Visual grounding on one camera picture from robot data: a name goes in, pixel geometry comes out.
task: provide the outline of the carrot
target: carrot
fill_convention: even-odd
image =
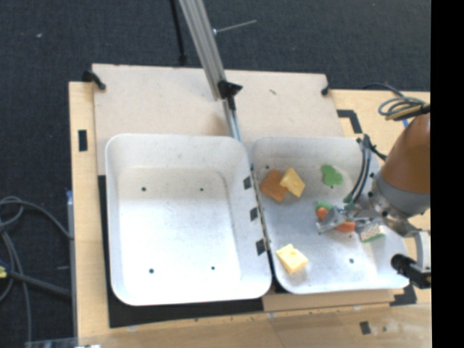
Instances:
[[[328,210],[325,207],[319,207],[316,210],[316,214],[318,215],[319,220],[322,222],[326,217]]]
[[[341,225],[336,227],[336,229],[338,229],[339,231],[342,231],[342,232],[354,232],[355,231],[355,226],[356,226],[355,222],[345,221]]]

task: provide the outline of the white tray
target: white tray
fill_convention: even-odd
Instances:
[[[128,305],[267,292],[247,151],[229,137],[123,134],[106,148],[111,284]]]
[[[271,169],[282,173],[293,167],[306,183],[301,198],[287,194],[277,203],[261,193],[260,201],[268,232],[275,276],[293,294],[367,289],[401,289],[406,277],[390,265],[395,254],[407,254],[401,236],[386,228],[386,236],[362,243],[356,233],[337,230],[319,234],[315,226],[316,201],[343,207],[343,198],[352,190],[361,170],[362,155],[354,138],[263,138],[251,151],[258,184]],[[340,186],[323,183],[320,168],[334,166],[344,177]],[[379,170],[373,157],[370,171]],[[370,190],[369,178],[365,194]],[[293,244],[309,258],[309,263],[289,275],[276,250]]]

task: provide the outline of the black clip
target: black clip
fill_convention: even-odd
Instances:
[[[105,84],[102,83],[102,81],[96,75],[96,73],[90,70],[84,71],[84,73],[82,74],[82,81],[85,81],[87,83],[93,81],[99,87],[100,90],[104,90],[107,87]]]
[[[222,99],[227,99],[229,108],[232,111],[236,111],[235,101],[233,100],[234,96],[243,88],[241,85],[229,83],[228,81],[221,80],[217,87],[219,88],[219,94]]]
[[[326,96],[328,94],[328,90],[329,90],[330,86],[327,85],[324,89],[322,89],[320,91],[320,93],[323,95],[323,96]]]

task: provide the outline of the aluminum rail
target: aluminum rail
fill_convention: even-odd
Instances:
[[[216,100],[222,99],[218,84],[221,81],[227,81],[227,79],[203,0],[179,0],[179,2],[196,52],[206,73],[212,95]],[[242,141],[236,110],[231,109],[227,101],[223,101],[223,107],[231,136]]]

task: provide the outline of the yellow cheese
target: yellow cheese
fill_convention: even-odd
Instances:
[[[301,197],[305,189],[305,182],[299,177],[294,168],[289,167],[281,179],[280,185],[286,187],[296,197]]]
[[[277,256],[282,262],[286,271],[290,274],[302,269],[309,260],[292,244],[288,244],[281,249],[277,250]]]

